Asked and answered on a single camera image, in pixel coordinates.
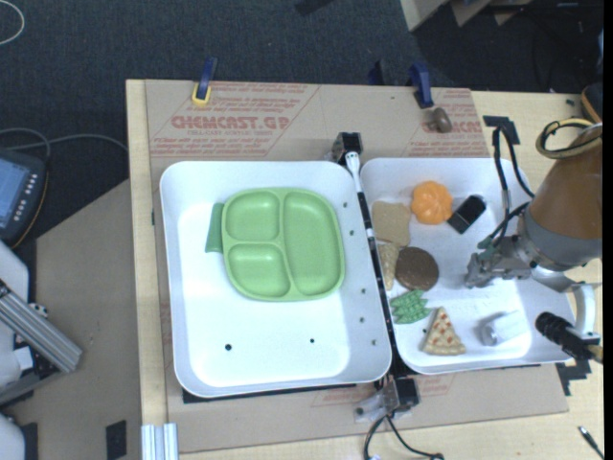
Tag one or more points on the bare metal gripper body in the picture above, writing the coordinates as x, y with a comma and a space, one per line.
507, 260

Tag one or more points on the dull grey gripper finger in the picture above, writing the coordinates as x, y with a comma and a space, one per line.
487, 278
472, 271

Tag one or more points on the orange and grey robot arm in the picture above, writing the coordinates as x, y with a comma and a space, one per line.
570, 199

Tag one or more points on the white plastic tray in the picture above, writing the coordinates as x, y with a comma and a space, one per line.
268, 348
460, 300

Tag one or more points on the brown round toy biscuit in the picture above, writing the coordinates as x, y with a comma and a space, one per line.
416, 269

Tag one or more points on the small black box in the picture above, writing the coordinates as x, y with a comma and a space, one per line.
467, 213

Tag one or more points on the toy pizza slice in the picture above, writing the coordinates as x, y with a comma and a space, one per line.
441, 336

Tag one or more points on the green toy pea pods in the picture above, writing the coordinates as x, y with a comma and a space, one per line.
408, 307

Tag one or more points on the orange toy pumpkin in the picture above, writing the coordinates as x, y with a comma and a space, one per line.
431, 201

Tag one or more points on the tan toy cracker wedge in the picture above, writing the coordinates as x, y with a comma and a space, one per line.
388, 264

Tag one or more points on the tan toy bread slice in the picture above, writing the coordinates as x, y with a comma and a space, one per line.
390, 221

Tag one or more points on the thin black and white rod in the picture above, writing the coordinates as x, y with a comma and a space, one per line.
370, 230

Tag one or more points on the brown toy mushroom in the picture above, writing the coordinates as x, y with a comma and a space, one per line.
439, 119

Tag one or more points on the green divided plate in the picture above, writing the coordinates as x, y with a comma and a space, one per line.
306, 242

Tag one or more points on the black pen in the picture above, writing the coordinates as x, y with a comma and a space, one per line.
590, 441

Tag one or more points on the brown cardboard board red print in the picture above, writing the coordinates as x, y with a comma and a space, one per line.
268, 420

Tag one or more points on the black cylinder on white bracket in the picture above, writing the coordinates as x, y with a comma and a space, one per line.
560, 329

